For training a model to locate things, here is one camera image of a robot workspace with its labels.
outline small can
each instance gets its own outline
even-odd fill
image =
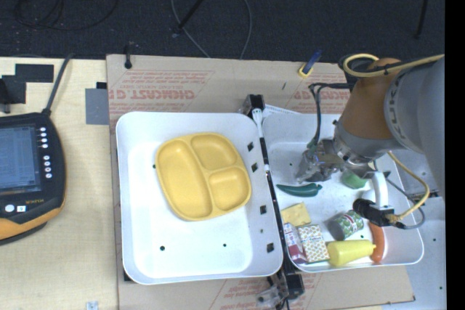
[[[338,215],[329,224],[329,230],[336,240],[346,240],[348,237],[363,229],[363,219],[354,210]]]

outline black tape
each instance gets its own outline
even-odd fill
[[[10,103],[11,99],[9,98],[7,85],[3,79],[0,79],[0,104],[8,105]]]
[[[16,64],[19,79],[34,83],[53,83],[53,65]]]
[[[3,75],[4,87],[10,104],[26,103],[26,82],[16,75]]]

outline yellow plate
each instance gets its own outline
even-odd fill
[[[232,142],[217,133],[190,134],[164,142],[155,169],[172,210],[200,221],[245,205],[251,182]]]

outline small carton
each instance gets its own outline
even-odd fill
[[[297,227],[297,232],[304,247],[308,264],[329,260],[328,249],[319,225],[308,224],[300,226]]]
[[[302,247],[296,227],[293,224],[286,223],[283,225],[283,228],[291,260],[296,264],[305,264],[307,258],[305,257],[304,248]]]

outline black carpet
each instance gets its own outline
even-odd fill
[[[445,52],[445,0],[0,0],[0,55],[106,54],[322,61],[358,52],[402,60]]]

